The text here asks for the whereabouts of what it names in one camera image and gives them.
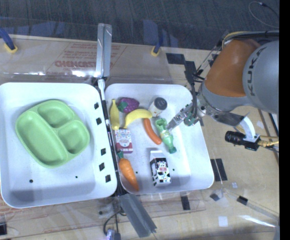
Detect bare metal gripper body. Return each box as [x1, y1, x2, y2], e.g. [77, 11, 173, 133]
[183, 99, 250, 128]

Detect green plastic bottle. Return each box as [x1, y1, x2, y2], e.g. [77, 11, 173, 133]
[155, 117, 178, 155]

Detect orange sausage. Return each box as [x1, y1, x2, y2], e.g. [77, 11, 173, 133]
[143, 118, 163, 146]

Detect white jar with grey lid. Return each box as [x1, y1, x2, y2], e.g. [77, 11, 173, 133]
[148, 96, 168, 118]

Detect white plastic tray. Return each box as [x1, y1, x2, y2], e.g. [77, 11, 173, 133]
[104, 83, 215, 196]
[0, 81, 118, 209]

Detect large yellow banana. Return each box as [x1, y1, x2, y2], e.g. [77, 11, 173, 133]
[123, 108, 153, 130]

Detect purple grapes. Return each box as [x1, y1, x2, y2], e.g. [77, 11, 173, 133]
[116, 97, 140, 114]

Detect cow print milk carton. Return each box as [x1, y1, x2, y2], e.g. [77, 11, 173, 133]
[149, 150, 172, 187]

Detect red and white carton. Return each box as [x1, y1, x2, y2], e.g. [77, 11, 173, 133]
[114, 128, 134, 154]

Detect small yellow banana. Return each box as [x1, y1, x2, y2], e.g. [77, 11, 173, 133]
[109, 98, 121, 131]

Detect orange carrot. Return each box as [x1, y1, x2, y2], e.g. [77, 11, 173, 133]
[116, 150, 140, 192]

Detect green divided plate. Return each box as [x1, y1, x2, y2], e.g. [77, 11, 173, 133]
[14, 98, 91, 169]

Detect brown cardboard board red print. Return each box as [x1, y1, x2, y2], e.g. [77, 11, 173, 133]
[0, 34, 207, 239]

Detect black cylinder on white bracket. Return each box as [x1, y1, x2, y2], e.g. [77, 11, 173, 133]
[224, 115, 261, 152]

